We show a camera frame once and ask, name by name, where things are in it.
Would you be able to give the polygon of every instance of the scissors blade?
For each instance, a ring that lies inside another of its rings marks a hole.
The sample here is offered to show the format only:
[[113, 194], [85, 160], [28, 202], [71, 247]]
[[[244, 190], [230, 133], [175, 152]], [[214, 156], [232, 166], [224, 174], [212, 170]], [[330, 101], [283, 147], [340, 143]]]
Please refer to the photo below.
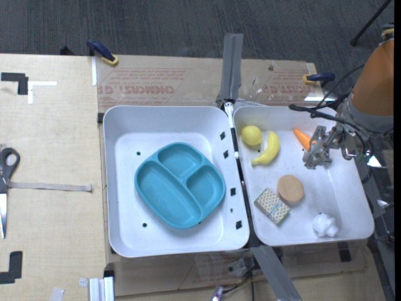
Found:
[[0, 193], [0, 232], [1, 238], [6, 238], [7, 229], [7, 193]]

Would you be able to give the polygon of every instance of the carrot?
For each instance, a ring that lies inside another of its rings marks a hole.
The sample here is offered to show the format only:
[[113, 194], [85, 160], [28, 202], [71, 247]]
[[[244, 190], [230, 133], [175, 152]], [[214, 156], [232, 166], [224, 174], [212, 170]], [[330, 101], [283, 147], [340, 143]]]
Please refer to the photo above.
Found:
[[306, 149], [309, 150], [309, 142], [311, 140], [311, 137], [309, 135], [306, 135], [304, 132], [300, 131], [298, 128], [293, 128], [293, 132], [298, 138], [298, 140], [301, 142], [302, 146]]

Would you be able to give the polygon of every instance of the scissors handle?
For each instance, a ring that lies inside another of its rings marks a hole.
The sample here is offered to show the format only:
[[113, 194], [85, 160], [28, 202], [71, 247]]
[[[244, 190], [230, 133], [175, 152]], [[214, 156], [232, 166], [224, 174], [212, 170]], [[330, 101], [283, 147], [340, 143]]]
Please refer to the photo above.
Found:
[[[15, 161], [12, 164], [8, 164], [7, 163], [7, 158], [10, 155], [14, 155], [15, 156]], [[13, 171], [15, 170], [15, 168], [17, 167], [18, 163], [19, 163], [19, 154], [18, 152], [10, 147], [7, 147], [5, 149], [1, 150], [0, 153], [0, 162], [2, 165], [2, 174], [3, 174], [3, 178], [8, 182], [8, 179], [11, 177], [11, 174], [13, 173]]]

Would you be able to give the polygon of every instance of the blue divided plate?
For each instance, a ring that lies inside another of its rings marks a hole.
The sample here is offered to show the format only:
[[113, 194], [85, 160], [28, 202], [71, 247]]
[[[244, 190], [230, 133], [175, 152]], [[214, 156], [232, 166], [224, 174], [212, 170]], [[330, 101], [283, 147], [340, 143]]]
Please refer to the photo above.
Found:
[[135, 188], [150, 209], [174, 228], [190, 228], [219, 205], [226, 184], [197, 149], [171, 143], [152, 154], [135, 173]]

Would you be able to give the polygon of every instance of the lemon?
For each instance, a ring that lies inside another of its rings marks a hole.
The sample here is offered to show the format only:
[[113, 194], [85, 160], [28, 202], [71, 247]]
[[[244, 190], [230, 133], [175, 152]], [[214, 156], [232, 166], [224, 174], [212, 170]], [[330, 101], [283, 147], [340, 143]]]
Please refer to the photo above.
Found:
[[248, 145], [258, 145], [262, 142], [261, 130], [253, 125], [245, 126], [241, 130], [241, 137], [245, 144]]

